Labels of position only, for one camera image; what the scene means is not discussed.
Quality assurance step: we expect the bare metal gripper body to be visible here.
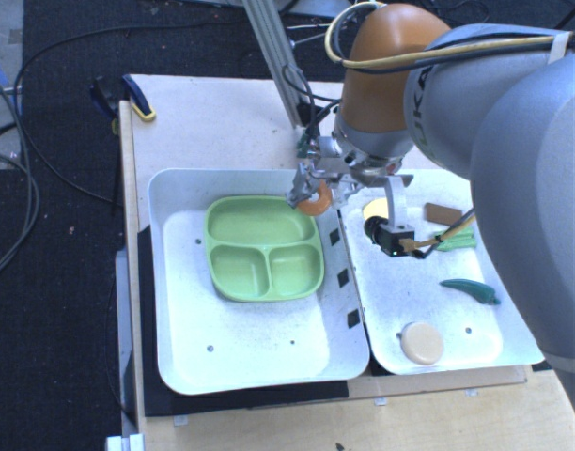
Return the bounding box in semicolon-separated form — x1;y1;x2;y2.
309;136;406;189

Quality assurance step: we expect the orange doughnut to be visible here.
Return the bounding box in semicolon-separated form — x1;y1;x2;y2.
296;183;334;217

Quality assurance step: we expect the yellow round piece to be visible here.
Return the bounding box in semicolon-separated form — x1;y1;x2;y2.
361;198;391;221

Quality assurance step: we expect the green divided plate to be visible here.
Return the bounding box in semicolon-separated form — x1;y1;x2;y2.
203;194;327;303

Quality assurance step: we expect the brown rectangular biscuit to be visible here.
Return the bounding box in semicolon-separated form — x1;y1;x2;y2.
423;202;464;226

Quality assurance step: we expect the pale wood board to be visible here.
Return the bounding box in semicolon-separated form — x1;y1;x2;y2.
126;73;528;420

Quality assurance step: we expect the white plastic tray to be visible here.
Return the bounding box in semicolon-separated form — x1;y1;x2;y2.
147;167;371;397
338;169;547;377

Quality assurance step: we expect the light green pea pod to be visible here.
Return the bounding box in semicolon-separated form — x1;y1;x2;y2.
432;229;477;253

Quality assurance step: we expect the dark green pepper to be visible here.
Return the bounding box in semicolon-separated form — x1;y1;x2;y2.
439;278;502;306

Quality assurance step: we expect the beige round biscuit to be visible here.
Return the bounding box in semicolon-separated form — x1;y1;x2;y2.
398;321;445;366

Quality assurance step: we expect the black cylinder on white bracket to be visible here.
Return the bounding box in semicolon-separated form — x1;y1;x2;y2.
363;172;416;258

